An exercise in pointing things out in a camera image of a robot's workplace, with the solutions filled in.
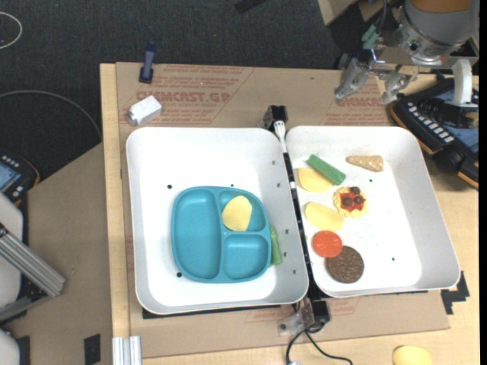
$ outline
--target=white eraser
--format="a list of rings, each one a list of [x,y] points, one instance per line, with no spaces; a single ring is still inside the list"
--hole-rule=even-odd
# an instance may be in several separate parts
[[[127,121],[131,125],[145,125],[161,114],[162,104],[154,96],[146,97],[135,103],[127,112]]]

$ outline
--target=white cable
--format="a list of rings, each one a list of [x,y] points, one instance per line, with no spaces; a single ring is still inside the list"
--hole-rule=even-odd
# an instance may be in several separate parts
[[[19,21],[15,16],[10,15],[10,14],[7,14],[7,12],[1,12],[0,11],[0,16],[2,16],[2,15],[3,16],[6,16],[6,17],[9,17],[10,19],[12,19],[14,22],[16,22],[18,24],[18,35],[10,43],[7,43],[6,45],[0,46],[0,50],[6,49],[7,47],[12,46],[15,42],[17,42],[21,38],[22,32],[24,31],[24,29],[22,28],[21,21]]]

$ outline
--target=brown cookie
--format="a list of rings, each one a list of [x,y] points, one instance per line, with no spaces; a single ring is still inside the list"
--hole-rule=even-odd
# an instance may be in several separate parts
[[[345,284],[355,283],[364,273],[364,260],[350,246],[343,246],[337,257],[325,259],[325,266],[332,278]]]

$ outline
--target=white tray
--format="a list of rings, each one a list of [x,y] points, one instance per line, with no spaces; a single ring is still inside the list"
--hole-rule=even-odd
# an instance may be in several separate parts
[[[302,211],[308,202],[333,206],[333,193],[312,193],[298,184],[310,261],[317,286],[331,297],[430,290],[454,286],[460,269],[416,138],[400,127],[296,127],[286,142],[295,178],[315,154],[346,174],[340,186],[358,186],[369,211],[346,218],[338,232],[344,245],[364,259],[364,273],[352,284],[329,276],[324,258],[311,245],[318,231]],[[350,163],[349,155],[380,155],[383,172]]]
[[[138,300],[155,314],[296,303],[308,289],[306,262],[277,138],[264,129],[144,127],[126,143]],[[266,208],[282,264],[243,283],[178,277],[170,244],[173,201],[193,186],[244,189]]]

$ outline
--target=tomato slice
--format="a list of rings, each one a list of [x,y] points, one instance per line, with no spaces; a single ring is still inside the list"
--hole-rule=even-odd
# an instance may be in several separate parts
[[[333,231],[319,231],[313,237],[313,249],[322,257],[337,257],[342,252],[342,248],[342,238]]]

